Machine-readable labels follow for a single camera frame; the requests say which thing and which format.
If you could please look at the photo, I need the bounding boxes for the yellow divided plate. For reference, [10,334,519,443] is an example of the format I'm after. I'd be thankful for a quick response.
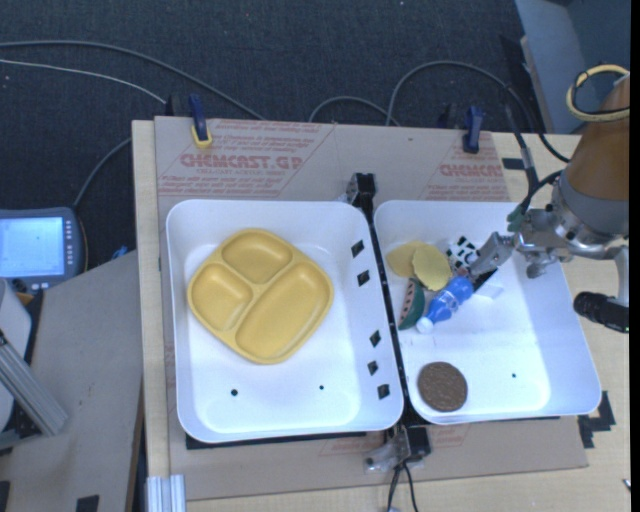
[186,227,336,366]

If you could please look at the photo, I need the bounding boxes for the thin black and white rod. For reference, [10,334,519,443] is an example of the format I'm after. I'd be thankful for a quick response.
[366,199,411,427]

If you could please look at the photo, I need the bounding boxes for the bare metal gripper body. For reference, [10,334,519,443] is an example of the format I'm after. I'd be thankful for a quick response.
[514,208,630,265]

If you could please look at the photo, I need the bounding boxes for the brown round biscuit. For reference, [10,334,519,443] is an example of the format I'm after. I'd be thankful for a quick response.
[416,360,470,414]

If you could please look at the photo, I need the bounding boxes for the brown cardboard board, red print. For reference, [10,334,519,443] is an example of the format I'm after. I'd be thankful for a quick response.
[153,115,591,502]

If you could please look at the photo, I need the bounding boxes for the white plastic tray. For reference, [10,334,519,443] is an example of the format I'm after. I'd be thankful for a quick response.
[373,199,603,427]
[164,198,406,445]

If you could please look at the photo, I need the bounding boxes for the black block with thin wires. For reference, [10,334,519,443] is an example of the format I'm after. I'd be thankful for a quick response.
[348,171,377,210]
[363,424,433,475]

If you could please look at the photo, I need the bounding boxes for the yellow round crisp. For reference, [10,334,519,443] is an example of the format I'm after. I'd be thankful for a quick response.
[411,245,454,292]
[385,240,427,278]

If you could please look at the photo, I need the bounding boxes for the blue bottle with white cap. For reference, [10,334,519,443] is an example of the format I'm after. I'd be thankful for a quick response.
[415,275,476,336]

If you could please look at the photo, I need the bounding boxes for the black and white carton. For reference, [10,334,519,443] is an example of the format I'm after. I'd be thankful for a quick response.
[445,235,505,302]

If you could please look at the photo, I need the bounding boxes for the black cylinder on white bracket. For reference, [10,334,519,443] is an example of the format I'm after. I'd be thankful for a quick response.
[572,244,631,335]

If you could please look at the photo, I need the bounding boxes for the red and green watermelon slice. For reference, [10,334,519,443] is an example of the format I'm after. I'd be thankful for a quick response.
[397,278,427,332]

